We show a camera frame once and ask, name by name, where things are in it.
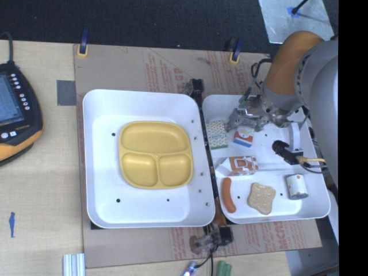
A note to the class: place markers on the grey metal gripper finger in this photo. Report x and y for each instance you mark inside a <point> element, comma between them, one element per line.
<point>261,124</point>
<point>235,121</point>

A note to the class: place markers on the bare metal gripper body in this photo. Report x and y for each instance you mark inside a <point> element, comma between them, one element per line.
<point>266,112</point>

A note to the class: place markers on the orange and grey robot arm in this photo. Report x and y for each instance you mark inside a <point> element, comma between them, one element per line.
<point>316,79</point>

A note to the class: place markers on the red blue and white carton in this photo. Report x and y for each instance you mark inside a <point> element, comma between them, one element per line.
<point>243,138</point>

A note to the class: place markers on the yellow and green patterned carton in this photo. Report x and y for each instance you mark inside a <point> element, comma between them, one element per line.
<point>217,135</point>

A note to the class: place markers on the orange and white carton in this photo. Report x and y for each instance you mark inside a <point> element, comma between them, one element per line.
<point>243,165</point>

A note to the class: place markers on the thin black and white rod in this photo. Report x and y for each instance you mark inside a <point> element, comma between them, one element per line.
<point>212,174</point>

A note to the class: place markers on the beige bread slice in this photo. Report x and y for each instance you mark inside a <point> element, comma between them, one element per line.
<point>261,197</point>

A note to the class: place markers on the orange sausage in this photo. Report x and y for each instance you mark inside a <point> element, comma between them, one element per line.
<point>227,195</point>

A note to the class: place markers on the yellow divided plate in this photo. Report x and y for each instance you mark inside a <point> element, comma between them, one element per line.
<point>155,154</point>

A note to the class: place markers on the white plastic tray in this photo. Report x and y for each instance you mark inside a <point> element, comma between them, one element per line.
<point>103,183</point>
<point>287,211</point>

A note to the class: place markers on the brown cardboard board red print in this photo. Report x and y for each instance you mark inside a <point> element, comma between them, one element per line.
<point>120,68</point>

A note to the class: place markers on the green ribbed toy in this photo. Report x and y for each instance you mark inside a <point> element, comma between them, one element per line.
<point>224,269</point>

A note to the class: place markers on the black cylinder on white bracket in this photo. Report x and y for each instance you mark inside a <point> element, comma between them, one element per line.
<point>286,151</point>

